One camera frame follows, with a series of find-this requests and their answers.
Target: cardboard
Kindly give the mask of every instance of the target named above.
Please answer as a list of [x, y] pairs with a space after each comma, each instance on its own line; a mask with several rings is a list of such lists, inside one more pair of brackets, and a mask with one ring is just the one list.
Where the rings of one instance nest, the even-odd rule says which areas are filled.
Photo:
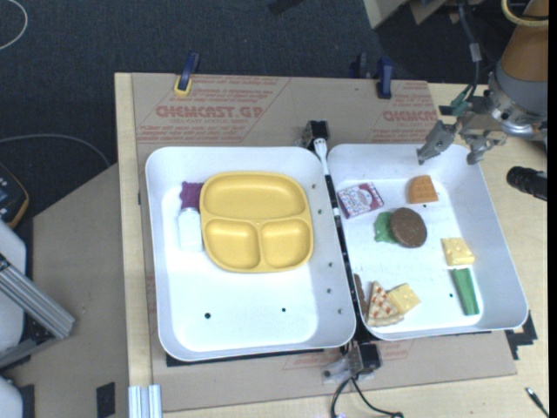
[[[330, 394], [323, 367], [339, 349], [234, 361], [167, 365], [157, 330], [156, 287], [144, 178], [148, 156], [167, 145], [297, 145], [309, 120], [326, 120], [329, 148], [421, 143], [437, 120], [427, 83], [393, 81], [379, 99], [372, 79], [201, 76], [177, 98], [172, 74], [132, 74], [153, 382], [165, 412]], [[515, 374], [504, 332], [378, 342], [383, 367], [363, 389]]]

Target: yellow cable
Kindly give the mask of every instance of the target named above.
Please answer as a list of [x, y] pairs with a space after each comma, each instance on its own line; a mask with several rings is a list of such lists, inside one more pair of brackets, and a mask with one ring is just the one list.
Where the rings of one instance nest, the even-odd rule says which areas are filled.
[[509, 10], [508, 5], [507, 5], [507, 0], [501, 0], [501, 8], [503, 9], [503, 14], [505, 15], [505, 17], [510, 20], [511, 22], [513, 22], [514, 24], [519, 24], [522, 26], [529, 26], [529, 27], [538, 27], [538, 26], [548, 26], [549, 25], [549, 20], [545, 19], [545, 20], [530, 20], [527, 18], [521, 18], [521, 17], [517, 17], [515, 16], [511, 10]]

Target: white tray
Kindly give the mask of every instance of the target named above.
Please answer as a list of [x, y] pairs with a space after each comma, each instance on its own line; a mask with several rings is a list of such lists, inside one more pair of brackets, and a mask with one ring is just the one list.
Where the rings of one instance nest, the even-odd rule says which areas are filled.
[[[342, 216], [352, 273], [359, 275], [366, 293], [374, 280], [387, 290], [409, 283], [421, 300], [398, 324], [369, 331], [383, 340], [400, 340], [519, 327], [527, 318], [527, 303], [480, 166], [466, 163], [468, 150], [460, 145], [423, 165], [418, 164], [416, 149], [416, 145], [338, 145], [328, 156], [337, 191], [372, 181], [385, 202], [358, 217]], [[439, 201], [408, 204], [408, 182], [422, 174], [431, 176]], [[427, 240], [419, 248], [374, 239], [379, 213], [402, 206], [419, 213], [426, 223]], [[466, 316], [460, 306], [449, 268], [466, 266], [447, 265], [441, 239], [451, 237], [462, 237], [476, 257], [469, 267], [478, 315]]]
[[[281, 273], [232, 273], [205, 252], [178, 246], [183, 181], [231, 171], [279, 172], [304, 188], [314, 248]], [[356, 327], [322, 167], [300, 147], [164, 147], [145, 167], [157, 294], [158, 334], [181, 361], [341, 347]]]

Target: blue clamp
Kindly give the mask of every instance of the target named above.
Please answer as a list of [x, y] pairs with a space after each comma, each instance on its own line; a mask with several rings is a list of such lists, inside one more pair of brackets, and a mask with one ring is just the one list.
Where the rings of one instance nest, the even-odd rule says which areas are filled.
[[383, 56], [377, 61], [377, 96], [379, 99], [390, 99], [391, 78], [393, 77], [393, 61], [387, 56]]
[[198, 70], [199, 54], [195, 51], [189, 51], [185, 60], [182, 75], [178, 76], [174, 84], [174, 93], [180, 98], [185, 98], [191, 89], [191, 75]]

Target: black floor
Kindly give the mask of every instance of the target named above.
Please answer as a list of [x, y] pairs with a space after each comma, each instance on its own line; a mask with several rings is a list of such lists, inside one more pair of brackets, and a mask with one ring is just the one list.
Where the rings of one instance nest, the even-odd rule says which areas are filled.
[[[116, 162], [118, 71], [179, 73], [187, 51], [195, 50], [200, 73], [348, 78], [351, 62], [365, 52], [373, 64], [391, 58], [395, 79], [464, 84], [473, 78], [462, 27], [443, 13], [418, 26], [407, 5], [372, 30], [362, 0], [299, 0], [283, 11], [276, 9], [284, 0], [16, 1], [29, 25], [0, 49], [0, 163], [28, 190], [27, 216], [106, 167], [91, 146]], [[487, 52], [485, 83], [512, 27], [500, 0], [473, 13]], [[0, 48], [22, 26], [23, 12], [0, 0]], [[45, 134], [87, 145], [29, 136]]]

